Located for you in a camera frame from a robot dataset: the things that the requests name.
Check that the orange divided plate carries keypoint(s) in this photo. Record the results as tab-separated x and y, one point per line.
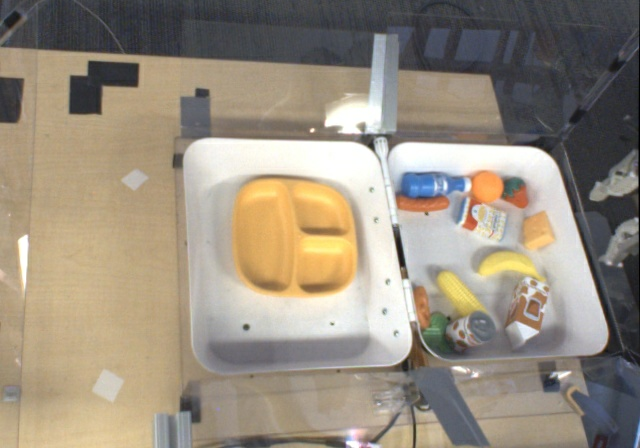
280	236

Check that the thin black and white rod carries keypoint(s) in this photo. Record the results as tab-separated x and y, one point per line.
389	186

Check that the red sausage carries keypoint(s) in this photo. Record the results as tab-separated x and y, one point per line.
422	203

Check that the blue plastic bottle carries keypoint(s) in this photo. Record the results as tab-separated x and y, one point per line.
425	184

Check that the white plastic tray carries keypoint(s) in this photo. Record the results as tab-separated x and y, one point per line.
565	256
220	256

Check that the red and yellow packet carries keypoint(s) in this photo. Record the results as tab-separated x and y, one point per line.
482	220

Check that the orange ball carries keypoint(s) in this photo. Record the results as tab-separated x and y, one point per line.
487	187

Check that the yellow corn cob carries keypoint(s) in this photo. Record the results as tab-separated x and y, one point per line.
459	293

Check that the green broccoli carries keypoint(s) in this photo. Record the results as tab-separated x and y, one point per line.
437	331

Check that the red strawberry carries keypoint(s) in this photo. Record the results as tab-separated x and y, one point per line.
516	192

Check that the yellow banana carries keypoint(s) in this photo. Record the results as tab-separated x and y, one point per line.
507	263

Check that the orange and white can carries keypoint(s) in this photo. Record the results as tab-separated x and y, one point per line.
470	331

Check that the orange cheese wedge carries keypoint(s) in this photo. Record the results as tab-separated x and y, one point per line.
538	231

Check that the brown and white carton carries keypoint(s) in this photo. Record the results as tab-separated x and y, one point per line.
527	311

